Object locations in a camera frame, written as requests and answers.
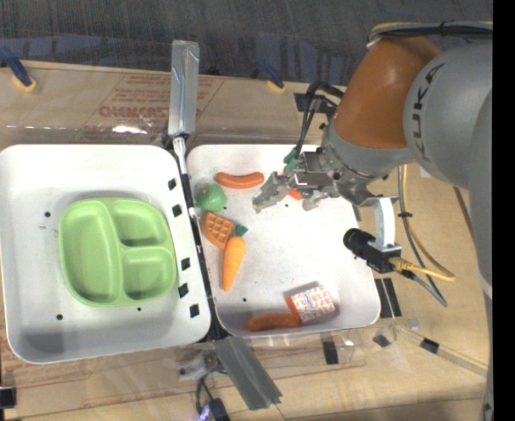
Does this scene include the black block with thin wires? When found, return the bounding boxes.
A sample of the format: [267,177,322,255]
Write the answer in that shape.
[207,397,232,421]

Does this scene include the brown cardboard board, red print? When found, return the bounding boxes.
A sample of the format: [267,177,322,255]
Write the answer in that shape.
[0,59,494,421]

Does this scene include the orange toy waffle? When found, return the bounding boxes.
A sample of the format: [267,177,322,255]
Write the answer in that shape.
[200,210,237,251]

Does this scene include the green toy pepper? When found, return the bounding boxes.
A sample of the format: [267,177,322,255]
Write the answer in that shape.
[194,182,229,213]

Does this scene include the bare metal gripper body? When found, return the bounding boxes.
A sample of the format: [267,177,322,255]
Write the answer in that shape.
[292,150,383,208]

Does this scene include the white plastic tray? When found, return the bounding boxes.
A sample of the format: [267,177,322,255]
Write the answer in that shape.
[0,143,212,365]
[185,143,383,339]

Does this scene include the orange toy sausage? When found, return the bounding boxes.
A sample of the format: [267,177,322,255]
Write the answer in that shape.
[214,170,266,190]
[245,312,304,333]

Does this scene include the orange toy carrot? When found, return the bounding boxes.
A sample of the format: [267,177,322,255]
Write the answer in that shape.
[221,223,250,293]

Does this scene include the green divided plate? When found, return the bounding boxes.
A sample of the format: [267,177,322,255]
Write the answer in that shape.
[58,197,179,309]

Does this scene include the black cylinder on white bracket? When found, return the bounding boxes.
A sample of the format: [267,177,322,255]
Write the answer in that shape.
[343,195,404,275]

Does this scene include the orange and white carton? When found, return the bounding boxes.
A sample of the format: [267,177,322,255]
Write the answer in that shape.
[285,283,337,325]

